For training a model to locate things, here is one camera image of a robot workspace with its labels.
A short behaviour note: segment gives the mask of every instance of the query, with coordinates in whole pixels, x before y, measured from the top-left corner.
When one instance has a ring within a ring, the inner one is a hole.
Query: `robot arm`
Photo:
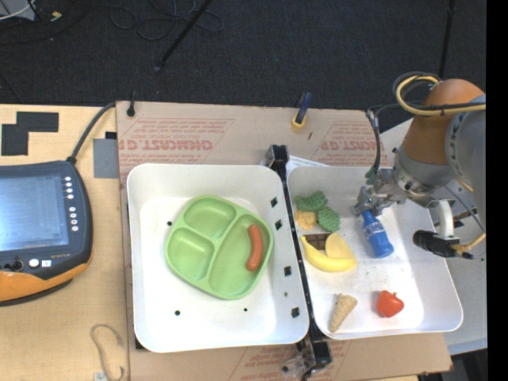
[[[433,83],[422,106],[408,105],[402,93],[411,83]],[[440,81],[434,76],[412,75],[395,88],[398,103],[415,117],[397,149],[392,168],[375,171],[370,186],[363,186],[354,206],[356,215],[370,210],[375,216],[393,203],[407,199],[422,207],[436,207],[439,233],[417,232],[415,244],[442,256],[454,237],[449,203],[435,192],[453,179],[473,190],[479,219],[486,231],[486,95],[462,79]]]

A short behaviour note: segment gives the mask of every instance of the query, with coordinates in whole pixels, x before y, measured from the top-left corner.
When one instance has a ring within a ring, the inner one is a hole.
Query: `toy banana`
[[[348,271],[356,267],[356,258],[332,258],[326,256],[313,245],[307,242],[305,236],[300,237],[303,244],[303,251],[307,261],[314,265],[316,268],[327,272]]]

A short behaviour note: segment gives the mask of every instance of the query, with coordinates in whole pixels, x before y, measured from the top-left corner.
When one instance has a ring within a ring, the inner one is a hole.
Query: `sausage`
[[[245,267],[249,271],[255,271],[260,266],[261,257],[263,256],[263,238],[261,230],[257,225],[250,225],[248,227],[248,235],[251,238],[251,255]]]

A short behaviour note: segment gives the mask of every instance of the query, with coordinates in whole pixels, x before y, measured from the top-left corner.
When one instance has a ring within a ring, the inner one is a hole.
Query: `plastic bottle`
[[[394,251],[394,246],[388,240],[387,232],[384,227],[370,210],[362,212],[364,217],[364,233],[368,242],[374,250],[374,255],[377,258],[389,256]]]

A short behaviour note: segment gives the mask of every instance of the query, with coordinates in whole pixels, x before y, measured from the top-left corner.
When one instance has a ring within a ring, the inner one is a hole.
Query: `touchscreen display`
[[[0,252],[68,244],[59,174],[0,177]]]

